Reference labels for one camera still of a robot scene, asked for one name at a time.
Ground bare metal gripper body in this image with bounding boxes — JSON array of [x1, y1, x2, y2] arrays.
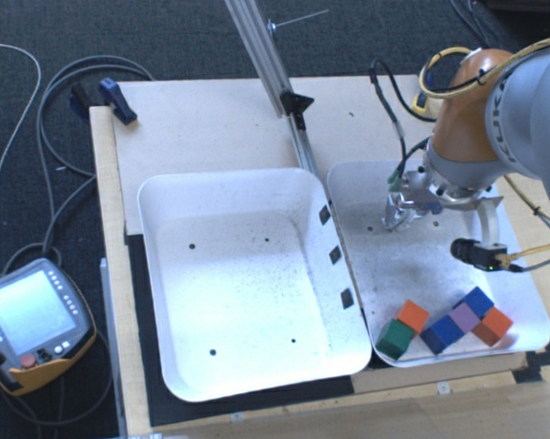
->
[[390, 163, 504, 219]]

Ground white plastic tray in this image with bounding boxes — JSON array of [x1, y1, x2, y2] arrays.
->
[[324, 148, 550, 373], [135, 160, 377, 406]]

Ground orange cube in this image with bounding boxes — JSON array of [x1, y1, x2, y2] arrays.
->
[[394, 297, 432, 337], [468, 304, 516, 349]]

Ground blue cube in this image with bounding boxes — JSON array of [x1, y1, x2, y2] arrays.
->
[[418, 314, 468, 358], [451, 284, 497, 320]]

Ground purple cube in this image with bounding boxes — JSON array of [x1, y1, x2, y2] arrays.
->
[[448, 300, 488, 337]]

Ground green cube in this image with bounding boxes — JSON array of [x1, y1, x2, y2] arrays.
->
[[372, 315, 417, 362]]

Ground pale wood board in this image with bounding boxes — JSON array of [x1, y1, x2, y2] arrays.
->
[[109, 54, 531, 411]]

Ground black cylinder on white bracket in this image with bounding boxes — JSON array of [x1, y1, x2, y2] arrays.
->
[[445, 194, 513, 275]]

